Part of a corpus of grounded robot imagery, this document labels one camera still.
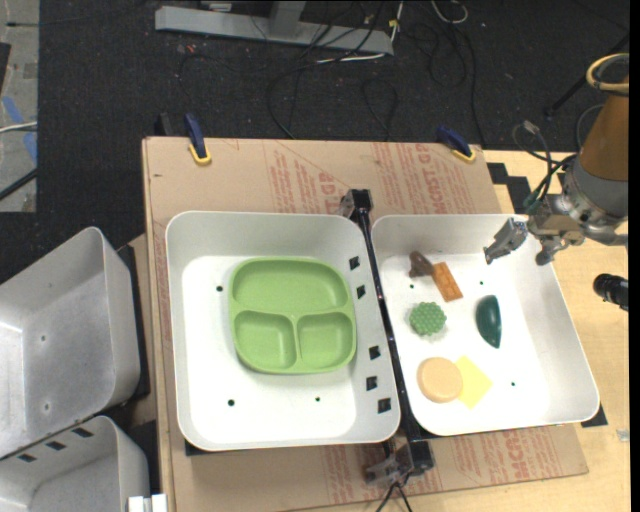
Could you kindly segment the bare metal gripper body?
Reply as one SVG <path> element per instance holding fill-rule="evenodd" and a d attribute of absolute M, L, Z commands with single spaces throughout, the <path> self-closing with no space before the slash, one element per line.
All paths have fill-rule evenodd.
<path fill-rule="evenodd" d="M 625 221 L 625 216 L 603 209 L 577 189 L 564 186 L 561 193 L 547 195 L 529 216 L 528 229 L 539 240 L 556 238 L 581 244 L 582 239 L 590 239 L 605 246 L 625 246 L 628 235 L 617 232 Z"/>

